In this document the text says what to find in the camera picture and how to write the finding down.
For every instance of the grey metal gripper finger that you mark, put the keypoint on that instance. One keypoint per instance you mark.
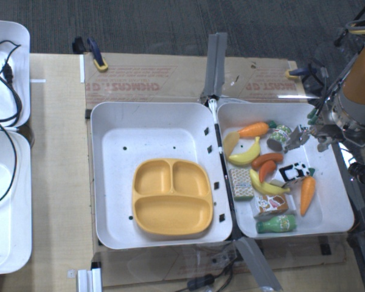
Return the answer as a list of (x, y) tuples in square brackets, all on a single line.
[(298, 137), (324, 144)]

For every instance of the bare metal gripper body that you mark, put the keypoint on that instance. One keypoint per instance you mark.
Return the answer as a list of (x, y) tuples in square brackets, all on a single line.
[(348, 126)]

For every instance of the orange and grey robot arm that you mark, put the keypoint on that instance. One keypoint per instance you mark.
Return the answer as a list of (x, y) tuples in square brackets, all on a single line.
[(357, 81)]

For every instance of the green printed can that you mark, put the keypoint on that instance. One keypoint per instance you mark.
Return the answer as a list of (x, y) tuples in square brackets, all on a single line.
[(278, 137)]

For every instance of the long orange sausage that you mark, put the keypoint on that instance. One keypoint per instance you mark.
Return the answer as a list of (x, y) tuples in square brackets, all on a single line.
[(269, 158)]

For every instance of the black and white carton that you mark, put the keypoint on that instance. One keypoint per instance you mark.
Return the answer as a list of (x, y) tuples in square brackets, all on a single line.
[(293, 173)]

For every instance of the orange carrot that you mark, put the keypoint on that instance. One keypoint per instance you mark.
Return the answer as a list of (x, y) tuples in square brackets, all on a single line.
[(254, 129), (307, 195)]

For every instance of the white plastic tray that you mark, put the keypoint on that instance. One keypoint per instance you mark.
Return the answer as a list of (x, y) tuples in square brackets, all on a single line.
[(328, 199), (115, 175)]

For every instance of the yellow banana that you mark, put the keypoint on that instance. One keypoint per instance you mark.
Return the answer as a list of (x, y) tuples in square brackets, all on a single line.
[(266, 188), (246, 157)]

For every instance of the green and white carton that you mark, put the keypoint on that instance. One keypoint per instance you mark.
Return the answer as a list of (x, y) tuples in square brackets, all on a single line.
[(241, 183)]

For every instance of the orange and white carton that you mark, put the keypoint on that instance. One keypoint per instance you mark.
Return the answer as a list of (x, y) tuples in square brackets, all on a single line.
[(270, 205)]

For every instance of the green bottle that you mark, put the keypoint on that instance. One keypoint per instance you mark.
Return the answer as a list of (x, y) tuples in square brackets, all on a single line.
[(276, 224)]

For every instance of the yellow divided plate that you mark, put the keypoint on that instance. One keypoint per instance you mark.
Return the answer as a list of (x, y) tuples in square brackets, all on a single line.
[(170, 205)]

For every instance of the brown cardboard board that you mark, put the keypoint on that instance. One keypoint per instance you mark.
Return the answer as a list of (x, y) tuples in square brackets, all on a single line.
[(158, 81)]

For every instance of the black cylinder on white bracket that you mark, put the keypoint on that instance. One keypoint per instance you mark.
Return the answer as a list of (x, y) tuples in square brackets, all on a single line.
[(357, 169)]

